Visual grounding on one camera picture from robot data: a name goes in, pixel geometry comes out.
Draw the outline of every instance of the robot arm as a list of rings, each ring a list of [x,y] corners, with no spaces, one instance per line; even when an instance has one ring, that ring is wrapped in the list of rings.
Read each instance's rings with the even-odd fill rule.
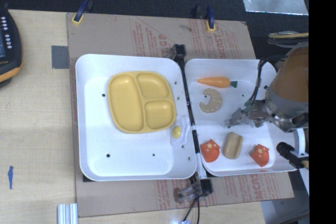
[[[267,60],[261,60],[255,90],[245,103],[245,108],[232,115],[228,127],[237,125],[244,118],[253,120],[256,127],[271,122],[284,132],[295,136],[295,147],[279,143],[277,151],[288,159],[295,168],[308,168],[306,133],[308,136],[308,33],[275,33],[269,36],[269,43],[293,48],[266,91],[263,100],[256,100],[260,84],[261,69]]]

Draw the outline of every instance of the light wooden surface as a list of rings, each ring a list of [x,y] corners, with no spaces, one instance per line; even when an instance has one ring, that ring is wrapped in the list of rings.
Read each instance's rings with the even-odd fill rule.
[[[57,223],[76,202],[68,69],[51,47],[67,46],[66,13],[9,10],[24,46],[21,72],[0,88],[0,223]],[[13,166],[13,189],[8,170]],[[187,209],[80,218],[82,224],[178,224]],[[188,217],[197,220],[197,207]],[[265,223],[259,202],[201,207],[200,223]]]

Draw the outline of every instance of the yellow divided plate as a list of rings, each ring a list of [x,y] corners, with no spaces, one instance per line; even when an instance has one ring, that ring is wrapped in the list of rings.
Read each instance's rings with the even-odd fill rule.
[[[108,83],[108,101],[114,123],[126,133],[160,131],[176,118],[171,88],[156,72],[114,75]]]

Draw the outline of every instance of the orange carrot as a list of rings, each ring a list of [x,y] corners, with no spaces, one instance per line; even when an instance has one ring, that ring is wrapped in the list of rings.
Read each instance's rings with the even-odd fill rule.
[[[218,88],[226,88],[229,87],[230,85],[234,88],[237,87],[237,81],[230,81],[226,77],[203,78],[198,79],[197,82]]]

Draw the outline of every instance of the metal bracket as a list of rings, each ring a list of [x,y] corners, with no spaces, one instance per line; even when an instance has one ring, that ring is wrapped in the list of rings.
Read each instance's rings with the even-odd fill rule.
[[[199,148],[198,135],[197,135],[194,115],[193,115],[193,111],[191,107],[187,79],[186,79],[186,75],[184,72],[184,66],[185,66],[184,57],[185,56],[186,56],[185,45],[184,44],[181,44],[181,45],[174,44],[173,47],[170,49],[170,53],[167,56],[167,58],[174,60],[181,69],[185,98],[187,101],[190,124],[191,124],[192,133],[193,133],[193,140],[194,140],[195,154],[196,154],[196,161],[197,161],[197,172],[200,178],[207,178],[205,168],[203,167],[203,164],[202,164],[201,149]]]
[[[57,224],[77,224],[77,204],[60,204],[57,206]]]
[[[174,191],[174,198],[177,203],[182,204],[186,201],[192,201],[196,197],[199,197],[199,200],[201,200],[213,192],[212,183],[209,178],[200,179],[198,173],[195,173],[190,178],[190,181],[190,186]]]
[[[284,157],[296,169],[306,168],[309,170],[309,154],[306,153],[306,138],[303,129],[293,131],[295,148],[285,142],[277,145],[277,152]]]

